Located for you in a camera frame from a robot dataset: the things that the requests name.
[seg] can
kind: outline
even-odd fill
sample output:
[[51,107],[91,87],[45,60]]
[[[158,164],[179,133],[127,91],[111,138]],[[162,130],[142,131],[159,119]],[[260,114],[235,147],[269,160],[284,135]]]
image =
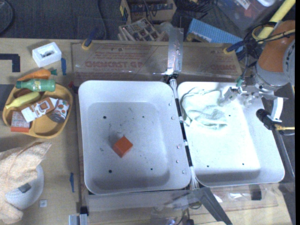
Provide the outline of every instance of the can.
[[57,106],[50,114],[49,118],[54,122],[64,122],[66,120],[70,104],[68,101],[59,99]]

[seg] cloth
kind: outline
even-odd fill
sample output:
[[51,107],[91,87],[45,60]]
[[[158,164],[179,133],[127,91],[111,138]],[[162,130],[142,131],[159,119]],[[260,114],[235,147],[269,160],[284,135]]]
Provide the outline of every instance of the cloth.
[[37,178],[36,167],[50,146],[50,142],[39,142],[0,153],[0,219],[4,223],[18,222],[23,216],[22,211],[6,200],[5,194]]
[[215,130],[225,128],[227,119],[222,108],[218,106],[221,96],[220,90],[193,88],[182,98],[181,102],[186,115],[185,123],[188,126]]

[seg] green bottle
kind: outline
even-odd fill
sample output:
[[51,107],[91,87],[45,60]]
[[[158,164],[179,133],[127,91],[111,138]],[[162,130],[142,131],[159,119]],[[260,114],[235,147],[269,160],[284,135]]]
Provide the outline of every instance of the green bottle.
[[30,79],[29,81],[17,81],[15,87],[27,88],[33,92],[44,92],[44,91],[55,91],[55,80],[54,79]]

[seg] plastic bottle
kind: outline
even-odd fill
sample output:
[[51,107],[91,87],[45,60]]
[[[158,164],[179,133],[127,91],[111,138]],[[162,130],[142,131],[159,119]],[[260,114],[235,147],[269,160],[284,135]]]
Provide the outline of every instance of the plastic bottle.
[[28,93],[28,94],[25,94],[23,96],[16,98],[10,104],[6,105],[5,108],[8,109],[10,107],[20,107],[25,104],[39,100],[40,97],[41,97],[41,95],[39,92],[31,92],[31,93]]
[[43,92],[43,91],[55,91],[55,80],[54,79],[30,79],[29,81],[17,81],[16,88],[27,88],[31,91]]
[[57,71],[49,71],[47,69],[40,69],[38,71],[32,72],[30,74],[25,75],[24,77],[21,77],[18,79],[18,81],[24,81],[29,79],[49,79],[51,75],[57,75]]

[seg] white round object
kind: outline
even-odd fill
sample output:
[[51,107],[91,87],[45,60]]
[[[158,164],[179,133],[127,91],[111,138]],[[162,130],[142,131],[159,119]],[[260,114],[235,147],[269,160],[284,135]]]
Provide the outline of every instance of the white round object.
[[22,193],[18,188],[5,194],[7,201],[20,210],[34,204],[44,189],[44,172],[41,165],[37,166],[37,179],[28,182],[31,188]]

